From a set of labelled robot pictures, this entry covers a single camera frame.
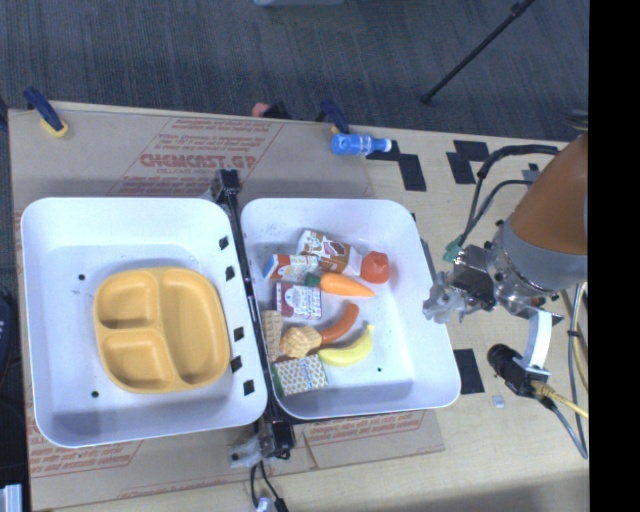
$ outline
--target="black pole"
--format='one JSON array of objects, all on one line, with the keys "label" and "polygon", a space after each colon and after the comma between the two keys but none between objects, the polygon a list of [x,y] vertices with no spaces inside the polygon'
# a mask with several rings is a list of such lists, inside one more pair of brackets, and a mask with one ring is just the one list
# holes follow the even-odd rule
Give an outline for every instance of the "black pole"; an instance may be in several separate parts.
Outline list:
[{"label": "black pole", "polygon": [[435,96],[435,94],[442,89],[454,76],[456,76],[462,68],[464,68],[469,62],[471,62],[482,50],[484,50],[491,41],[493,41],[500,33],[507,28],[518,16],[520,16],[527,8],[534,2],[535,0],[524,0],[523,2],[519,2],[514,4],[511,7],[511,14],[509,17],[504,20],[500,26],[495,29],[491,34],[484,40],[482,43],[478,45],[478,47],[473,50],[469,55],[467,55],[460,64],[458,64],[455,68],[451,70],[451,72],[445,76],[440,83],[438,83],[435,87],[433,87],[428,93],[423,94],[420,98],[420,101],[425,105],[431,101],[431,98]]}]

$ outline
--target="toy banana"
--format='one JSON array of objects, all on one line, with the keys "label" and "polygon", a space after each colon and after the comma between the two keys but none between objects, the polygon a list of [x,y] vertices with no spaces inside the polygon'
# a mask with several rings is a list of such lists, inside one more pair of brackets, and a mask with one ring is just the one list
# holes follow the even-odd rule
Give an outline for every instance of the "toy banana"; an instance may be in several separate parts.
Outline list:
[{"label": "toy banana", "polygon": [[362,361],[373,348],[371,332],[373,325],[367,324],[366,330],[351,345],[343,348],[324,348],[318,351],[320,361],[329,366],[351,366]]}]

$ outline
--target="white tray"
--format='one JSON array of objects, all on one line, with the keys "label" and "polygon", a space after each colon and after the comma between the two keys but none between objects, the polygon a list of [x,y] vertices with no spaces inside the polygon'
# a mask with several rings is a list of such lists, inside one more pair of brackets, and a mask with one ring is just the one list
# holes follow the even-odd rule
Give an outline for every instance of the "white tray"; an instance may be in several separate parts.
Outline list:
[{"label": "white tray", "polygon": [[[348,368],[325,365],[329,386],[280,398],[287,413],[315,420],[444,407],[458,397],[460,376],[446,327],[422,312],[432,279],[406,208],[376,199],[257,199],[243,209],[241,224],[261,309],[273,309],[273,281],[262,278],[262,267],[273,253],[293,254],[305,228],[351,243],[363,256],[384,252],[391,262],[391,278],[376,285],[376,296],[356,301],[360,315],[350,332],[374,324],[371,354]],[[343,304],[324,294],[323,318],[312,325],[334,322]]]},{"label": "white tray", "polygon": [[[251,313],[220,207],[203,199],[41,199],[24,211],[22,244],[35,419],[50,441],[81,447],[213,430],[252,423],[264,412]],[[113,273],[152,266],[190,268],[215,285],[231,358],[241,358],[237,371],[228,368],[200,389],[156,395],[109,379],[96,344],[93,294]],[[245,394],[245,383],[252,392]]]}]

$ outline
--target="hole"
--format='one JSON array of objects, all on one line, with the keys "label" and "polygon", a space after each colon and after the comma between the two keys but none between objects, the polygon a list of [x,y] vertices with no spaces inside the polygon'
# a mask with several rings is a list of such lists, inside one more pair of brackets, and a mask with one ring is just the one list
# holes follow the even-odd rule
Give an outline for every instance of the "hole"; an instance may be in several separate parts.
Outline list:
[{"label": "hole", "polygon": [[248,380],[248,381],[246,381],[244,383],[244,396],[250,395],[255,390],[256,390],[256,388],[253,385],[253,381],[252,380]]},{"label": "hole", "polygon": [[231,366],[231,373],[235,373],[240,368],[242,368],[242,359],[240,358],[240,356],[234,357],[229,365]]}]

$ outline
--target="gray floor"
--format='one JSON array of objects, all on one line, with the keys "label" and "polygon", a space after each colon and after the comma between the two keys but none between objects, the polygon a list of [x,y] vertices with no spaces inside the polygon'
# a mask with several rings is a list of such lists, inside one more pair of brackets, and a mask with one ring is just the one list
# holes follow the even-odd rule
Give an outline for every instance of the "gray floor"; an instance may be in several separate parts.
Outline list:
[{"label": "gray floor", "polygon": [[[420,97],[510,16],[515,0],[3,0],[0,96],[248,115],[284,102],[314,120],[569,141],[588,111],[589,0],[538,0],[430,105]],[[8,139],[0,134],[0,284],[15,293]],[[1,390],[21,397],[19,365]]]}]

